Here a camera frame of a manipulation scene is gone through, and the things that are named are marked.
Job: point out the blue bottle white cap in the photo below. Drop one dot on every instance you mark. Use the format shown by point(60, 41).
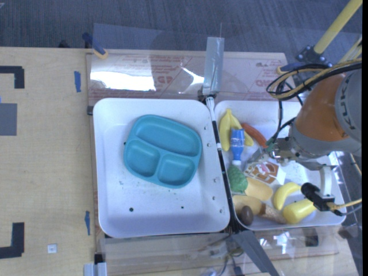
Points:
point(237, 145)

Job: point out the blue divided plate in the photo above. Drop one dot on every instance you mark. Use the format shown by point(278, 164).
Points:
point(161, 151)

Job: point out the black cylinder on white bracket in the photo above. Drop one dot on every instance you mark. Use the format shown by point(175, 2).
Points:
point(316, 195)

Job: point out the white plastic tray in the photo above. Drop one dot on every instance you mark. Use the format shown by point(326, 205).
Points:
point(115, 183)
point(299, 177)

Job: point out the brown egg-shaped ball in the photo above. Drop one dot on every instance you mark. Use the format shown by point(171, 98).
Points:
point(247, 215)

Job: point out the yellow banana bunch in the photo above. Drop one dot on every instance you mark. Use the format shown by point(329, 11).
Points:
point(224, 128)

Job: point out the yellow rounded cylinder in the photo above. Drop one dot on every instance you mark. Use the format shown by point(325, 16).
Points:
point(297, 211)

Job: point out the orange carrot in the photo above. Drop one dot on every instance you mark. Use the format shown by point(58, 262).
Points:
point(254, 133)

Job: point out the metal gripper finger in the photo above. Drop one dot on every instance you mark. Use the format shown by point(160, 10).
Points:
point(258, 154)

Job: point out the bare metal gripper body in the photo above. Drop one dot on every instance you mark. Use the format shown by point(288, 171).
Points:
point(284, 148)

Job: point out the tan waffle cone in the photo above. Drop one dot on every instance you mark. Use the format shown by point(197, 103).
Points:
point(273, 214)

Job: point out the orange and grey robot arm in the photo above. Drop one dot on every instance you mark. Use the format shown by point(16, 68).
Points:
point(322, 119)

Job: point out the white and orange carton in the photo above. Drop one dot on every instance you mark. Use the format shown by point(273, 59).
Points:
point(266, 171)

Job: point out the yellow oval bread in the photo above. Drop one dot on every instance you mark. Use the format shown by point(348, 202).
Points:
point(260, 189)

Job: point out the green broccoli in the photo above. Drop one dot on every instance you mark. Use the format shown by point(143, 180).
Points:
point(237, 180)

